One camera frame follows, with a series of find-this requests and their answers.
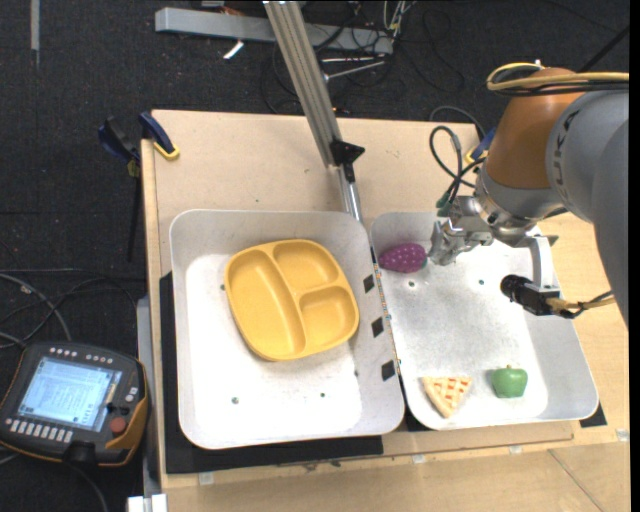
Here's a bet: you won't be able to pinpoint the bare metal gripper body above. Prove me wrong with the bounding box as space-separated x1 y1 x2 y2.
440 195 539 247

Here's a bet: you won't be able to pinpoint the white plastic tray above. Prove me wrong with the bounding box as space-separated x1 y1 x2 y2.
168 208 406 451
369 210 600 432

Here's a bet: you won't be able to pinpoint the black cylinder on white bracket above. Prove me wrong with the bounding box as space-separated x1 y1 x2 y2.
499 233 562 318

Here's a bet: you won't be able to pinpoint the thin rod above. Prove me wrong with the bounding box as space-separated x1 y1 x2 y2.
338 167 403 379

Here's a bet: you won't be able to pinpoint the pizza slice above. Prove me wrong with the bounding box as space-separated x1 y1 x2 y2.
420 375 474 420

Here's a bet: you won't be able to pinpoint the purple grapes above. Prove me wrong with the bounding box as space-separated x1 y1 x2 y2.
377 242 429 275

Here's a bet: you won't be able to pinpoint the pale wood board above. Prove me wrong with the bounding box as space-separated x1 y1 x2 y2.
141 108 630 490

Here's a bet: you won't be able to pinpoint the yellow divided plate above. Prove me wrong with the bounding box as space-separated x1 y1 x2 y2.
223 238 361 363

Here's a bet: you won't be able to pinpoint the green bell pepper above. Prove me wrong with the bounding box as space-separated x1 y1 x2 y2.
489 364 530 400

